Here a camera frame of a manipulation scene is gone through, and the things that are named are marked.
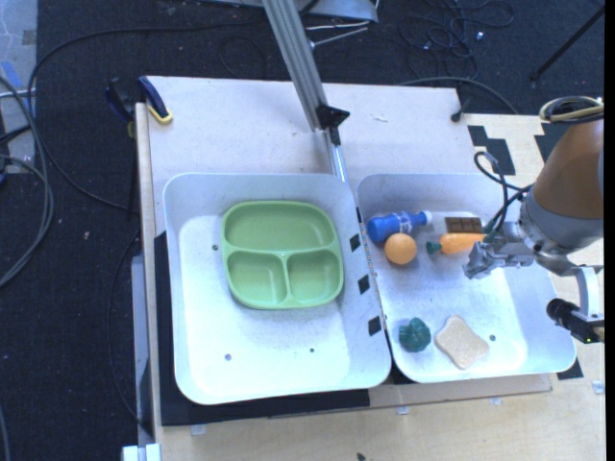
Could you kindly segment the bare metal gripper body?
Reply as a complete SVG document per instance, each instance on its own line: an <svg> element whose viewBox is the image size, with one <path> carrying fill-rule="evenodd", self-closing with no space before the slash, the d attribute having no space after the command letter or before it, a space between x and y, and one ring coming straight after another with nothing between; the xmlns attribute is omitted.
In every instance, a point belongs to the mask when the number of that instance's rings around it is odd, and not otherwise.
<svg viewBox="0 0 615 461"><path fill-rule="evenodd" d="M534 261L533 250L525 242L518 223L504 222L498 230L489 232L476 247L486 257L498 258L500 268L526 267Z"/></svg>

